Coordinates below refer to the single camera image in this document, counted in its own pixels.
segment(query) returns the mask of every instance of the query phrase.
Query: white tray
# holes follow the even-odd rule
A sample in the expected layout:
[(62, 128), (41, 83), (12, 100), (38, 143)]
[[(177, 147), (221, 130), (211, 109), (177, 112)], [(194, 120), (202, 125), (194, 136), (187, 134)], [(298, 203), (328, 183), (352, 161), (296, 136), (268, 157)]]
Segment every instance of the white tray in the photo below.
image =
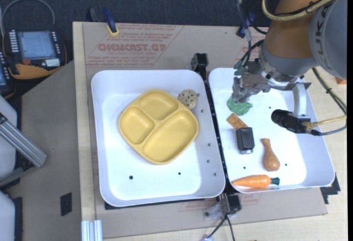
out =
[[(227, 101), (232, 95), (233, 78), (232, 68), (214, 69), (209, 76), (229, 180), (253, 174), (267, 174), (272, 178), (280, 178), (279, 186), (273, 185), (264, 190), (234, 188), (239, 192), (253, 193), (330, 185), (335, 173), (324, 138), (295, 134), (271, 120), (271, 114), (275, 109), (294, 110), (292, 92), (271, 89), (268, 93), (260, 92), (250, 97), (249, 102), (253, 107), (245, 115), (240, 116), (240, 119), (252, 127), (255, 147), (251, 154), (239, 152), (235, 129), (226, 121), (232, 113), (227, 107)], [(312, 121), (317, 121), (308, 93), (307, 104), (307, 115)], [(261, 138), (271, 140), (272, 149), (281, 163), (280, 169), (275, 172), (269, 172), (263, 167), (265, 149)]]
[[(202, 78), (181, 70), (101, 71), (92, 79), (100, 192), (112, 206), (126, 207), (218, 196), (225, 177)], [(142, 93), (161, 89), (177, 97), (186, 89), (199, 93), (192, 109), (200, 130), (174, 161), (146, 161), (124, 140), (120, 113)]]

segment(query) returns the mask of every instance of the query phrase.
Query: yellow plate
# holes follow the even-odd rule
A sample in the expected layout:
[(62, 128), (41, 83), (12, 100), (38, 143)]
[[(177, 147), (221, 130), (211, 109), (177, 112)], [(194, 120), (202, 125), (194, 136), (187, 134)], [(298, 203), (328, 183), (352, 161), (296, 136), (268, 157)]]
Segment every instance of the yellow plate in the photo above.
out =
[(119, 131), (143, 158), (167, 164), (196, 138), (199, 123), (178, 99), (163, 90), (136, 98), (119, 117)]

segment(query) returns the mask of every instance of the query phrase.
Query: robotic arm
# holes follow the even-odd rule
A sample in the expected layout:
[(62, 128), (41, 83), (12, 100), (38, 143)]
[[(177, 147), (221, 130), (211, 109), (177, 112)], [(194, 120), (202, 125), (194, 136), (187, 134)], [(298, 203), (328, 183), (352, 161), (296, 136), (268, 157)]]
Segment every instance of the robotic arm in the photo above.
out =
[(234, 78), (232, 99), (243, 103), (271, 88), (292, 91), (295, 110), (275, 110), (272, 120), (292, 132), (308, 133), (303, 123), (310, 122), (305, 96), (310, 83), (297, 80), (317, 66), (347, 79), (347, 0), (280, 0), (275, 14), (267, 10), (266, 0), (262, 6), (272, 22), (259, 57), (245, 62)]

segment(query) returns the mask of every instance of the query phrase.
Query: yellow divided plate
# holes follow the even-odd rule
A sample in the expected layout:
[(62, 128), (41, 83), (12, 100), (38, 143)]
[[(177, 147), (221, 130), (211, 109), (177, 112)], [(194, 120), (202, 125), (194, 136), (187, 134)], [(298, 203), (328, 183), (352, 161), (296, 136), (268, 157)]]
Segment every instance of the yellow divided plate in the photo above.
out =
[(119, 131), (143, 158), (167, 164), (189, 146), (199, 132), (195, 115), (163, 90), (136, 98), (120, 115)]

